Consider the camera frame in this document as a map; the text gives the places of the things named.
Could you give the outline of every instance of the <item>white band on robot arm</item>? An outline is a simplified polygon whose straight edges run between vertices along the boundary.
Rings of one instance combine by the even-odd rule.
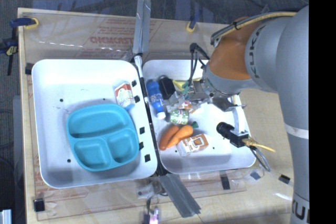
[[[309,139],[309,130],[295,128],[285,124],[286,132],[299,138]]]

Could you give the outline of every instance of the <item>divided blue tray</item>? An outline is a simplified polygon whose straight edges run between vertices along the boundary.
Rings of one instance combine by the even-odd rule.
[[[132,118],[118,104],[97,104],[73,111],[66,124],[77,162],[90,171],[127,164],[139,153]]]

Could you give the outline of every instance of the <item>yellow cable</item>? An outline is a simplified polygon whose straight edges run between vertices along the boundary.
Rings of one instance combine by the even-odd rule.
[[[226,36],[227,34],[235,31],[235,30],[240,30],[242,29],[244,26],[247,26],[247,25],[250,25],[250,24],[253,24],[255,22],[258,22],[260,20],[264,20],[264,19],[269,19],[269,18],[273,18],[273,17],[292,17],[296,14],[296,12],[278,12],[278,13],[271,13],[271,14],[265,14],[265,15],[261,15],[259,16],[258,18],[254,18],[252,20],[249,20],[245,23],[242,23],[241,25],[237,25],[237,29],[235,27],[233,27],[232,29],[228,30],[227,32],[224,32],[223,34],[219,35],[218,37],[216,38],[219,38],[219,37],[224,37]]]
[[[261,148],[264,148],[268,151],[272,151],[272,152],[275,152],[275,150],[273,148],[270,148],[268,146],[264,146],[264,145],[261,145],[261,144],[258,144],[256,141],[254,141],[252,138],[245,138],[242,140],[244,142],[244,144],[246,146],[258,146],[258,147],[261,147]]]

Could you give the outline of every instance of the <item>carrot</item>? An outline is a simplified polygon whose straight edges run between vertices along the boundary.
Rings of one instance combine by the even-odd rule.
[[[159,143],[159,149],[162,151],[166,150],[168,141],[170,138],[173,137],[174,134],[177,133],[177,131],[180,129],[177,125],[171,126],[165,133],[161,136],[160,143]]]
[[[172,147],[174,145],[177,145],[183,139],[186,139],[186,138],[192,136],[192,134],[194,132],[194,128],[197,128],[197,127],[198,127],[198,125],[197,125],[197,122],[195,122],[195,121],[193,122],[192,125],[189,125],[189,124],[184,125],[170,139],[170,141],[168,142],[167,147]]]

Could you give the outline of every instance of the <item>green can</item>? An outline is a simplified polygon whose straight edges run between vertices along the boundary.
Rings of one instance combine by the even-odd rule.
[[[183,109],[175,109],[170,114],[169,121],[174,124],[187,124],[189,119],[189,112]]]

